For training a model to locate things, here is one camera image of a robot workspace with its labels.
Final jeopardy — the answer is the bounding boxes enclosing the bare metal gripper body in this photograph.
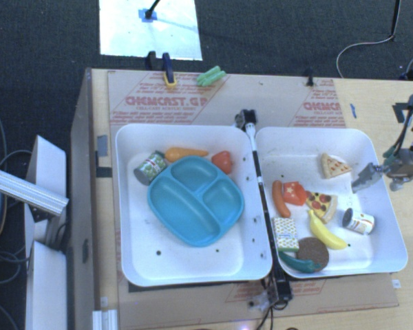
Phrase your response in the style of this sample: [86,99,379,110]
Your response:
[381,147,413,193]

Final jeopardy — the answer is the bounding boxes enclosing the pale pizza slice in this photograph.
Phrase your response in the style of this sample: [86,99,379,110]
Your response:
[320,152,353,180]

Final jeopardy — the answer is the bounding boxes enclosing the white labelled can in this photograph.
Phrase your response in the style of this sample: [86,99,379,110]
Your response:
[341,207,376,236]

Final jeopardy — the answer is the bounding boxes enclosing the pepperoni pizza slice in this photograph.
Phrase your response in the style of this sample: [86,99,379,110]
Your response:
[304,190,339,225]

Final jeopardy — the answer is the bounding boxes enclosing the yellow banana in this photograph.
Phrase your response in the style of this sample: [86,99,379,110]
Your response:
[307,208,349,251]

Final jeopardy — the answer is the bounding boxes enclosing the red carton with star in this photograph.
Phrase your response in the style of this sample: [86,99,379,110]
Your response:
[282,181,308,207]

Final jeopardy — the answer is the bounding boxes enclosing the white plastic tray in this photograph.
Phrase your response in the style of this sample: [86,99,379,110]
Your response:
[115,122,274,287]
[255,126,410,280]

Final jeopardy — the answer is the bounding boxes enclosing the orange sausage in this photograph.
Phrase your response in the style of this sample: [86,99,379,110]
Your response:
[271,179,292,219]

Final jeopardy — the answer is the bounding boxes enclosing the brown round biscuit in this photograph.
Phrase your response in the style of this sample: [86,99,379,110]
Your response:
[296,236,330,272]

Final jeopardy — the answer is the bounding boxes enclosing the yellow green patterned carton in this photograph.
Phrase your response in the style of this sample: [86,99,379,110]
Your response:
[272,217,301,253]

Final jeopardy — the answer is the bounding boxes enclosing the thin black and white rod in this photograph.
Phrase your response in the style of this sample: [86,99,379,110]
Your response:
[244,122,287,290]

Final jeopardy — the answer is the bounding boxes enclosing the teal green chilli pepper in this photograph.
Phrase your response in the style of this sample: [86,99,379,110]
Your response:
[278,250,323,274]

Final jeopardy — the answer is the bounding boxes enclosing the brown cardboard board red print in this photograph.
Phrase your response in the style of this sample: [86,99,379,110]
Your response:
[107,69,400,314]

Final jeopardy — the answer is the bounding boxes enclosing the blue divided plate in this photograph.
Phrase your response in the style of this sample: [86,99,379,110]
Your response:
[147,155,246,248]

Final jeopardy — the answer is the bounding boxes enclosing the orange carrot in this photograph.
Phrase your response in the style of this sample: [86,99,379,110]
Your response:
[164,146,209,164]

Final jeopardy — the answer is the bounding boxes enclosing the light green bean pods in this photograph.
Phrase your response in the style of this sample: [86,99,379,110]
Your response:
[196,65,227,88]

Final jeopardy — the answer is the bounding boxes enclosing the green labelled can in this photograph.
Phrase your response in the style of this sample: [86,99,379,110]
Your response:
[134,150,168,186]

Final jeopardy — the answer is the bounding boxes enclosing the black block with thin wires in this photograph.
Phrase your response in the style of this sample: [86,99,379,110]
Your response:
[234,109,259,131]
[271,276,294,304]

